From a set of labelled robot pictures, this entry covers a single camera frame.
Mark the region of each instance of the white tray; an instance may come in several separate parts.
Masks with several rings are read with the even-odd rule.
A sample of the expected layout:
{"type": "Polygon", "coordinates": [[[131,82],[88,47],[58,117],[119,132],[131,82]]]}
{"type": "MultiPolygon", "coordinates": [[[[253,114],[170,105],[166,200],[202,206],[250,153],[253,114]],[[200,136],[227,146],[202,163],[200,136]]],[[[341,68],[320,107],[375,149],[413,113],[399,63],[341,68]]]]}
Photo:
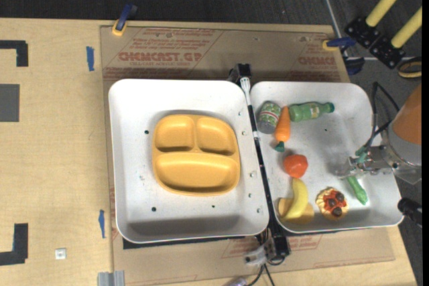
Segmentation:
{"type": "Polygon", "coordinates": [[[109,91],[119,232],[135,243],[251,236],[268,224],[259,162],[243,91],[227,81],[121,80],[109,91]],[[220,196],[163,189],[152,170],[151,141],[167,115],[193,113],[226,121],[237,137],[238,186],[220,196]]]}
{"type": "Polygon", "coordinates": [[[308,169],[302,181],[308,188],[309,202],[313,205],[315,217],[306,225],[278,220],[286,230],[306,233],[393,226],[401,222],[403,216],[397,209],[401,195],[393,174],[366,175],[359,179],[369,197],[366,205],[356,199],[346,180],[339,180],[334,174],[336,169],[345,164],[348,156],[354,156],[371,134],[372,110],[364,90],[348,83],[257,83],[251,89],[255,114],[267,100],[280,106],[310,101],[332,102],[335,105],[335,111],[331,114],[291,123],[291,137],[285,144],[285,153],[274,150],[274,135],[259,133],[269,188],[275,203],[279,198],[293,198],[291,177],[284,172],[283,158],[287,154],[297,153],[308,159],[308,169]],[[315,203],[319,191],[327,187],[337,188],[349,201],[349,213],[339,221],[324,218],[315,203]]]}

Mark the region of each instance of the orange divided plate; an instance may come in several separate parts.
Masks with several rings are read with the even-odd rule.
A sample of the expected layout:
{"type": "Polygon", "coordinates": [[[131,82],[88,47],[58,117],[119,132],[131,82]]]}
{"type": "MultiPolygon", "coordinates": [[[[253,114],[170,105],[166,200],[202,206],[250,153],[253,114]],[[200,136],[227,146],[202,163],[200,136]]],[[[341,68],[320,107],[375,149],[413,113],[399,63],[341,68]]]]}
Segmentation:
{"type": "Polygon", "coordinates": [[[152,161],[158,183],[192,196],[231,191],[240,179],[240,156],[232,128],[200,115],[171,115],[154,131],[152,161]]]}

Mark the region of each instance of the toy sink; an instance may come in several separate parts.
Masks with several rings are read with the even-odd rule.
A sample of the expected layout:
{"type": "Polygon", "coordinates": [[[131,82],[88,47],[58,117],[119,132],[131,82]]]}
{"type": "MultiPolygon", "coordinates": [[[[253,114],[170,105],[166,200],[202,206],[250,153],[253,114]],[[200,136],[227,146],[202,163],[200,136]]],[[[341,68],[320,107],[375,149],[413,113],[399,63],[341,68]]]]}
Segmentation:
{"type": "Polygon", "coordinates": [[[158,183],[179,194],[224,194],[240,178],[234,131],[214,117],[170,115],[161,119],[154,131],[152,163],[158,183]]]}
{"type": "MultiPolygon", "coordinates": [[[[251,88],[255,113],[262,104],[332,102],[335,112],[291,123],[286,152],[273,135],[258,133],[277,221],[299,234],[397,225],[403,218],[393,174],[360,180],[369,201],[362,205],[336,177],[347,157],[372,130],[369,99],[360,87],[339,82],[258,82],[251,88]],[[308,224],[283,222],[280,198],[293,198],[283,169],[287,154],[308,159],[302,177],[314,208],[308,224]],[[323,218],[315,203],[334,187],[349,201],[341,220],[323,218]]],[[[109,91],[115,171],[117,228],[135,243],[253,236],[269,213],[244,92],[214,80],[120,80],[109,91]]]]}

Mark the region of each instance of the wooden surface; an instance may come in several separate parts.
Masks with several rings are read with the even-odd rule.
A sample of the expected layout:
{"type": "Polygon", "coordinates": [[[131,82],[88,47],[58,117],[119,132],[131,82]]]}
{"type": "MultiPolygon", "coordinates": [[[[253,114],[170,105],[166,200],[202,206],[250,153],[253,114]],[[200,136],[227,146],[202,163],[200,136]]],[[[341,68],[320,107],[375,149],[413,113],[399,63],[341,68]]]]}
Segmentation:
{"type": "MultiPolygon", "coordinates": [[[[13,50],[0,50],[0,83],[21,85],[19,122],[0,123],[0,251],[11,250],[15,223],[29,225],[28,259],[0,266],[4,285],[96,285],[98,272],[113,270],[110,226],[102,238],[98,221],[104,210],[110,223],[99,27],[112,23],[0,19],[0,39],[29,44],[28,68],[16,67],[13,50]],[[88,70],[87,46],[95,49],[94,72],[88,70]],[[66,248],[67,259],[56,260],[56,248],[66,248]]],[[[143,24],[159,26],[134,25],[143,24]]],[[[229,25],[264,27],[314,30],[309,25],[229,25]]],[[[399,230],[388,232],[394,261],[276,273],[273,279],[276,285],[415,285],[399,230]]],[[[268,285],[267,280],[258,285],[268,285]]]]}

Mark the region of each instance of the tin can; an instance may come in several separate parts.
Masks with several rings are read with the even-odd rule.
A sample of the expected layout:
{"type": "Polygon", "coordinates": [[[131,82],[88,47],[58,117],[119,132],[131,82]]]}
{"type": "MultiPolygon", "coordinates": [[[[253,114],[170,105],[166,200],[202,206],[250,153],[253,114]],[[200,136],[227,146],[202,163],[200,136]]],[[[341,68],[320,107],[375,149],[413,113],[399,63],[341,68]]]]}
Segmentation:
{"type": "Polygon", "coordinates": [[[262,133],[274,133],[275,127],[279,122],[280,113],[282,113],[280,106],[274,102],[266,101],[257,117],[257,129],[262,133]]]}

